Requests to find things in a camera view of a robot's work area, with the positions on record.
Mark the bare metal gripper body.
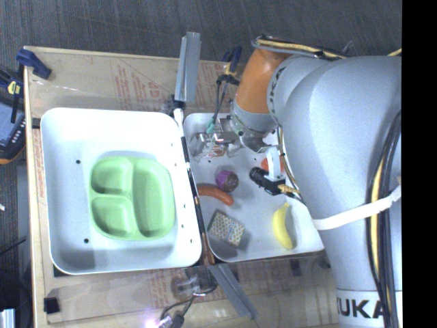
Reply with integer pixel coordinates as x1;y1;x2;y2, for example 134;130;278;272
194;116;284;154

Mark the white and red packet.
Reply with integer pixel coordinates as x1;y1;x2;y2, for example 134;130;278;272
206;145;228;159

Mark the thin black and white rod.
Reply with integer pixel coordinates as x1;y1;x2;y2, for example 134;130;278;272
172;107;216;266

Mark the orange carrot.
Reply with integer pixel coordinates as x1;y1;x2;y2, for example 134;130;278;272
260;155;285;174

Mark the orange-red sausage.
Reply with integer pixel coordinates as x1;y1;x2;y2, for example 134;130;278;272
196;182;235;207

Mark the white plastic tray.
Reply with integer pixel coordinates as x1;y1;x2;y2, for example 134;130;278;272
40;107;203;276
182;111;326;264

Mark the green divided plate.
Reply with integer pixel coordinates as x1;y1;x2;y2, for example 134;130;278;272
89;155;177;242

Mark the patterned white carton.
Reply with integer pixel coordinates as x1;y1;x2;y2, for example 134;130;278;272
206;209;246;248

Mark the yellow banana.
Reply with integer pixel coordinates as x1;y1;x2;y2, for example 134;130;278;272
272;201;296;251

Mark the brown cardboard board red print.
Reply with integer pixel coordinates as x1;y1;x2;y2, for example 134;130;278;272
23;45;339;327

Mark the black cylinder on white bracket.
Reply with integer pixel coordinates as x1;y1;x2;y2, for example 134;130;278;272
249;146;288;197

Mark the black block with thin wires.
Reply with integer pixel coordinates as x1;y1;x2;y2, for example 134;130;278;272
172;266;220;297

